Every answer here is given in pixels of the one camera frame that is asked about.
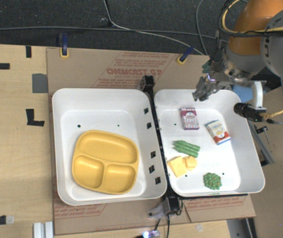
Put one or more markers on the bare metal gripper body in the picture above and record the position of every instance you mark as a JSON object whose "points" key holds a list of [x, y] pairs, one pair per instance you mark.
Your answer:
{"points": [[237, 77]]}

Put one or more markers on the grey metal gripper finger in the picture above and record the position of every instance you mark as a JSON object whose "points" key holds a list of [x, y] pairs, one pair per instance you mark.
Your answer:
{"points": [[210, 89], [199, 89]]}

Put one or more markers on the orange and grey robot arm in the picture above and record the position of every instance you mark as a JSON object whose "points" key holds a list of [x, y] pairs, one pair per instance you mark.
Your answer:
{"points": [[258, 16]]}

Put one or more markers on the purple carton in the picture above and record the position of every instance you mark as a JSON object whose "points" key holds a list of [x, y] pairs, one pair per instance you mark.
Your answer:
{"points": [[189, 118]]}

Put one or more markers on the red and blue carton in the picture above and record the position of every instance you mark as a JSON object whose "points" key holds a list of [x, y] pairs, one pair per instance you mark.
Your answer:
{"points": [[218, 132]]}

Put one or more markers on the green asparagus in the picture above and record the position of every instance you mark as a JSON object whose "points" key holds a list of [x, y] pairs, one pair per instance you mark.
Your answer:
{"points": [[187, 147]]}

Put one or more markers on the small yellow cheese piece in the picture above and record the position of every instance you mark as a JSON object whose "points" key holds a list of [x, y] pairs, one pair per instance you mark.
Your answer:
{"points": [[190, 162]]}

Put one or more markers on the white plastic tray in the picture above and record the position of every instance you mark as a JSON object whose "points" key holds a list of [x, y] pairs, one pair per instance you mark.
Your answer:
{"points": [[99, 103], [235, 162]]}

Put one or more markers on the yellow cheese wedge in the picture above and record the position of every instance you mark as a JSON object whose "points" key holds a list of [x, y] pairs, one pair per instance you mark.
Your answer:
{"points": [[176, 167]]}

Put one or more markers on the green peas cluster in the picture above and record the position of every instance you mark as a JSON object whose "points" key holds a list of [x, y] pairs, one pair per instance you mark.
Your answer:
{"points": [[212, 181]]}

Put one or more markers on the brown cardboard board red print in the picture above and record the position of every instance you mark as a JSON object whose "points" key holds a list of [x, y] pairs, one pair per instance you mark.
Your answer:
{"points": [[87, 68]]}

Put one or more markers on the yellow divided plate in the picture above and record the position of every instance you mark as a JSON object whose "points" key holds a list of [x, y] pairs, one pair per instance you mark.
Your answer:
{"points": [[105, 160]]}

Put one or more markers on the black cylinder on white bracket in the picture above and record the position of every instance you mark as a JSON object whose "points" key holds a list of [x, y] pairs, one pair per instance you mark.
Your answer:
{"points": [[249, 111]]}

